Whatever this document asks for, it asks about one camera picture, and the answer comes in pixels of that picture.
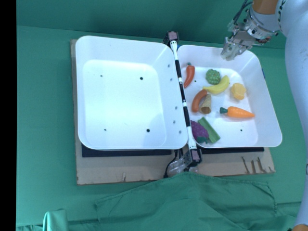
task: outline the white tray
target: white tray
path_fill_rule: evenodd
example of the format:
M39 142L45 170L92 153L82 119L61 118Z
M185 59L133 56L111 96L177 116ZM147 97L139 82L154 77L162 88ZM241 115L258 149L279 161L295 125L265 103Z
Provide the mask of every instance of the white tray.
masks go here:
M183 45L178 49L182 79L187 63L196 67L184 90L190 119L203 116L221 139L203 148L275 147L281 130L258 58L245 51L233 61L221 58L222 48ZM191 112L195 94L208 85L210 68L230 78L229 88L212 94L212 112ZM84 36L76 41L77 130L85 146L96 150L179 149L188 135L172 50L163 43ZM230 94L233 83L247 89L244 100ZM245 120L219 113L240 106L255 113Z
M188 139L172 50L162 43L76 41L80 141L96 150L179 149Z
M218 147L276 147L282 142L282 133L270 99L258 58L250 51L245 51L232 61L223 60L221 48L183 45L178 49L182 69L182 78L186 78L187 63L195 66L195 77L184 89L190 119L197 121L203 116L219 134L216 143L202 143L204 148ZM205 79L208 69L218 70L221 77L227 75L229 87L220 94L212 94L212 112L204 115L191 111L194 96L203 86L210 86ZM233 98L230 87L240 82L246 89L243 100ZM219 113L219 108L238 106L253 112L256 116L249 119L230 118Z

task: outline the toy celery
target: toy celery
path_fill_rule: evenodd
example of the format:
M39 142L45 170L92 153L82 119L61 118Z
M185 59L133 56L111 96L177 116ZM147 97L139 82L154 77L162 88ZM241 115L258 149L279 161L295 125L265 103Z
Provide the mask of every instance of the toy celery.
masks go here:
M211 141L211 143L215 143L218 140L220 140L220 136L217 134L217 132L212 128L212 126L204 117L198 120L198 123L207 130L208 138Z

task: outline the black mat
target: black mat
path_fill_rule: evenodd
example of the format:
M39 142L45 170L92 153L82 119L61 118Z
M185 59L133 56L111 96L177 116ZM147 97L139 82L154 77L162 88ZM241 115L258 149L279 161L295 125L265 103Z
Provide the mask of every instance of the black mat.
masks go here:
M108 156L157 156L170 155L173 150L135 150L135 151L99 151L93 150L81 144L82 157L108 157ZM235 147L235 148L201 148L202 154L220 153L243 153L243 152L263 152L263 147Z

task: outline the toy banana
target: toy banana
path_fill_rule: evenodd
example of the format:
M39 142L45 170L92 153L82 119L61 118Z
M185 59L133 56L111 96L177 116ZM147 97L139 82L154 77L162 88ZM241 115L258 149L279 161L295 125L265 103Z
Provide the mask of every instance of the toy banana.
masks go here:
M228 86L229 86L229 77L225 75L223 78L221 78L220 82L217 85L203 87L203 89L213 94L218 94L218 93L223 92L225 89L227 89Z

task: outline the green cloth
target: green cloth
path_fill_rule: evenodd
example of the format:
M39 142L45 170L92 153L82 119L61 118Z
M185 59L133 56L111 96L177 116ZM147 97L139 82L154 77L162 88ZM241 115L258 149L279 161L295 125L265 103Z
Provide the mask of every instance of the green cloth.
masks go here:
M295 217L279 215L268 184L191 172L153 181L96 201L97 220L69 222L48 211L43 227L16 231L288 231Z

